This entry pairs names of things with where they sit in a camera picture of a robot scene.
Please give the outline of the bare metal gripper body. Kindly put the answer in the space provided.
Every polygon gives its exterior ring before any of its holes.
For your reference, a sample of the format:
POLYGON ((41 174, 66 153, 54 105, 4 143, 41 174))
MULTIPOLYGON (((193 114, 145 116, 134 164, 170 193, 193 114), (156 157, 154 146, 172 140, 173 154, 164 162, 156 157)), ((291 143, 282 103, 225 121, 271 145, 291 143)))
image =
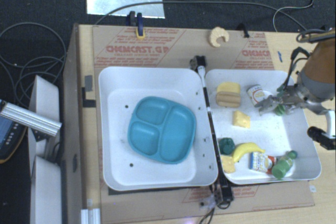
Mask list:
POLYGON ((298 108, 308 109, 316 115, 325 115, 329 112, 322 105, 326 99, 315 96, 303 84, 286 87, 281 85, 277 92, 278 105, 274 110, 277 115, 288 115, 298 108))

